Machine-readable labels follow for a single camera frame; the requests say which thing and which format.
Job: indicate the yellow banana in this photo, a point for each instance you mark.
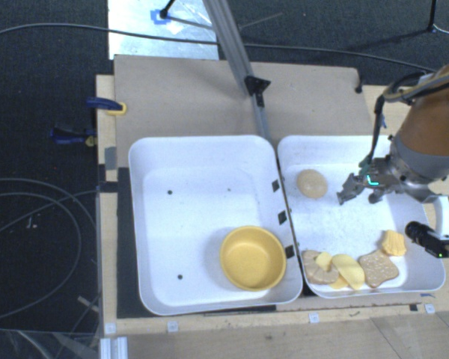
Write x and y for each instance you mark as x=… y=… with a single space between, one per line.
x=349 y=271

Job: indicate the brown bread slice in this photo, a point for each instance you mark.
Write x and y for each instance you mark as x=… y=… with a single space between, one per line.
x=378 y=268

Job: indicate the beige round bun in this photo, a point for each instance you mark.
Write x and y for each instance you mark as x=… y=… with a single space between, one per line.
x=312 y=184

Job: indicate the small yellow chip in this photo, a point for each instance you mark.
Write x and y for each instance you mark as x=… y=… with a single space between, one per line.
x=338 y=284
x=324 y=261

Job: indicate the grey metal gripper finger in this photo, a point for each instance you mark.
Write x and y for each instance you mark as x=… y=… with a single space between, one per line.
x=349 y=190
x=376 y=196

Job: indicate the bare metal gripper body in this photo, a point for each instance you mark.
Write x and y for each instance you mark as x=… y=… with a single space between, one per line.
x=389 y=180

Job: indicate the brown cardboard board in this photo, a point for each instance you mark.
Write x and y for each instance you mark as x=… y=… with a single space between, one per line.
x=187 y=99

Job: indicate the beige biscuit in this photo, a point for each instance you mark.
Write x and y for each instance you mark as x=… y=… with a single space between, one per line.
x=316 y=273

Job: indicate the yellow bowl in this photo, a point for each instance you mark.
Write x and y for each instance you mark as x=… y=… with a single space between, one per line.
x=252 y=257

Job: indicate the black cylinder on white bracket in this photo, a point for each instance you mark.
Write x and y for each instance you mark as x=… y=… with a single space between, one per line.
x=426 y=238

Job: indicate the white plastic tray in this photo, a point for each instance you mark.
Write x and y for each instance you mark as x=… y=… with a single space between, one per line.
x=344 y=223
x=194 y=215

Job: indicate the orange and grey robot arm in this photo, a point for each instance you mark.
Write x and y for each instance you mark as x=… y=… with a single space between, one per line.
x=430 y=125

